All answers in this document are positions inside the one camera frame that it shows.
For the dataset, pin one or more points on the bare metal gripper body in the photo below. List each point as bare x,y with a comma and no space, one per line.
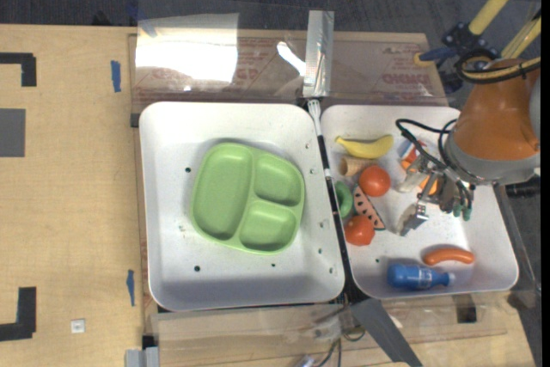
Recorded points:
444,187

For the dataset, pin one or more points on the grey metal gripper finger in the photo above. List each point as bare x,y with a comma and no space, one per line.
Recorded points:
413,221
410,182

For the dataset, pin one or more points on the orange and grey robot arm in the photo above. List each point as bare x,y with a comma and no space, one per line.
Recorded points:
494,129

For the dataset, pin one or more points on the orange carrot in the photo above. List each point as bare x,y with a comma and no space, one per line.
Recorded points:
429,185

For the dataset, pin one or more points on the white plastic tray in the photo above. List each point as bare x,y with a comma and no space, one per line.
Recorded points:
172,185
434,236

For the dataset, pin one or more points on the white blue red carton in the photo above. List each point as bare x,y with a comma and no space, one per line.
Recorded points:
406,148

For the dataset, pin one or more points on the orange round fruit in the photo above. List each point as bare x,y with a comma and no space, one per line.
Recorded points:
374,181

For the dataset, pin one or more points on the red watermelon slice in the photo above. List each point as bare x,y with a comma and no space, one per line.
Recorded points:
365,208

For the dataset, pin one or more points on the orange sausage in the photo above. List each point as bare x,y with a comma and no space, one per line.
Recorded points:
449,256

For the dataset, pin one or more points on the blue bottle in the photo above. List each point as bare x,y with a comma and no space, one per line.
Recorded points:
408,276

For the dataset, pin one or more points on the red tomato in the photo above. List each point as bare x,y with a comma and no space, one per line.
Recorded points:
358,230

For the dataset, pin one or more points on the yellow banana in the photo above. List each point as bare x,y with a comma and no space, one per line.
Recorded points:
365,147

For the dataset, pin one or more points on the tan ice cream cone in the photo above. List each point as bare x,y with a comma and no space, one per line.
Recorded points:
350,165

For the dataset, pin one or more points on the green doughnut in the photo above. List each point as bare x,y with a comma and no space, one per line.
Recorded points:
344,202

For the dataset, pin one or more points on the green divided plate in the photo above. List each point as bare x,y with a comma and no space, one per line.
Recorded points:
223,189

